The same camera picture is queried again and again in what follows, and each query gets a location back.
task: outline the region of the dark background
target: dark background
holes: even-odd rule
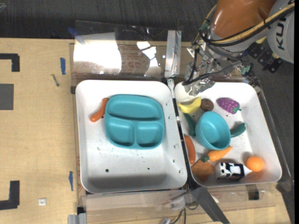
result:
[[[191,41],[217,0],[0,0],[0,37],[73,38],[76,20],[174,29],[184,24]],[[294,223],[294,65],[266,70],[261,84],[288,164],[291,184],[283,197]]]

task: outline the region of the white plastic tray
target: white plastic tray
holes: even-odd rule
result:
[[[194,99],[185,92],[181,83],[175,87],[177,102],[187,102]],[[278,156],[261,108],[256,91],[252,86],[245,83],[216,83],[212,88],[200,93],[198,97],[208,98],[214,103],[213,111],[220,114],[233,129],[239,123],[245,123],[246,131],[240,136],[231,139],[233,149],[225,155],[221,162],[234,162],[245,164],[246,160],[256,155],[265,161],[265,167],[260,172],[250,173],[240,181],[217,180],[215,175],[211,175],[208,180],[201,182],[196,176],[193,178],[201,186],[215,187],[227,185],[257,184],[265,182],[277,182],[282,175],[282,169]],[[216,103],[216,99],[229,97],[240,103],[240,111],[236,114],[228,113]],[[188,135],[188,123],[179,109],[183,133]],[[197,122],[203,111],[190,114]],[[196,138],[192,138],[196,149],[196,160],[206,155],[208,150],[201,146]]]
[[[106,138],[104,119],[90,116],[103,98],[116,94],[155,99],[164,111],[165,136],[154,149],[138,150],[112,145]],[[155,81],[85,80],[76,88],[81,181],[91,193],[177,189],[187,180],[171,92]]]

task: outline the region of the orange ball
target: orange ball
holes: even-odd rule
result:
[[[264,167],[264,161],[260,157],[252,156],[248,158],[246,167],[248,167],[252,172],[259,172]]]

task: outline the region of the brown ball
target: brown ball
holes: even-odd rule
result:
[[[203,111],[212,111],[214,109],[214,104],[209,99],[202,99],[200,107]]]

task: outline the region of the gray square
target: gray square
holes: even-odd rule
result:
[[[0,84],[0,110],[14,109],[14,84]]]

